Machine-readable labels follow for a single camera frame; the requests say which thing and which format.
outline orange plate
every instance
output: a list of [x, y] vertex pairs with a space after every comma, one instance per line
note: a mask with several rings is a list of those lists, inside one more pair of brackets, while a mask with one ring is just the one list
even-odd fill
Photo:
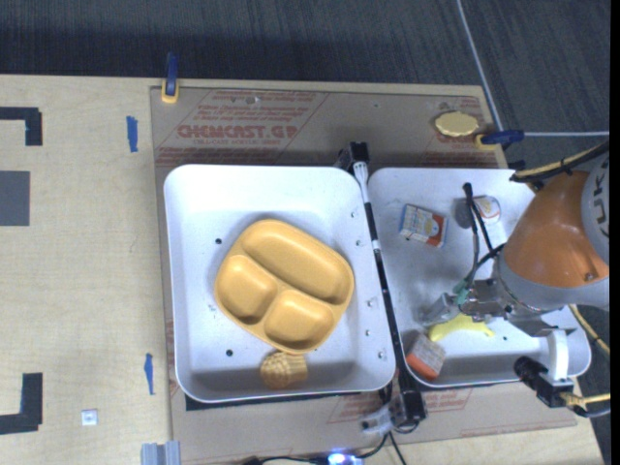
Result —
[[215, 279], [215, 299], [234, 322], [290, 354], [333, 332], [354, 289], [351, 267], [315, 237], [267, 219], [247, 228]]

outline wooden table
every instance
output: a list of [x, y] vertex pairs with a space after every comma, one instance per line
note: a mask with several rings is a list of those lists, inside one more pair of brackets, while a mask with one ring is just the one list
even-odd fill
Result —
[[[25, 146], [22, 121], [0, 121], [0, 171], [30, 172], [29, 226], [0, 226], [0, 415], [19, 413], [22, 374], [43, 373], [43, 424], [36, 432], [0, 436], [0, 463], [138, 464], [143, 443], [172, 438], [148, 95], [159, 83], [0, 77], [0, 107], [38, 108], [44, 132], [43, 146]], [[130, 150], [127, 116], [138, 121], [138, 151]], [[146, 354], [153, 357], [154, 394], [143, 369]], [[88, 409], [97, 409], [98, 425], [82, 425]], [[583, 419], [560, 429], [402, 450], [417, 464], [602, 463]], [[386, 448], [367, 463], [397, 459]]]

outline blue clip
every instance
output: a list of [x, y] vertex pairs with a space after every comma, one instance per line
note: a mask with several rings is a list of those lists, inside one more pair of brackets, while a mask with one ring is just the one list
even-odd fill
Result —
[[523, 141], [525, 133], [516, 129], [508, 129], [507, 131], [498, 131], [490, 135], [480, 137], [482, 144], [506, 144]]
[[166, 58], [166, 79], [162, 83], [162, 100], [175, 104], [178, 99], [178, 57], [171, 51]]

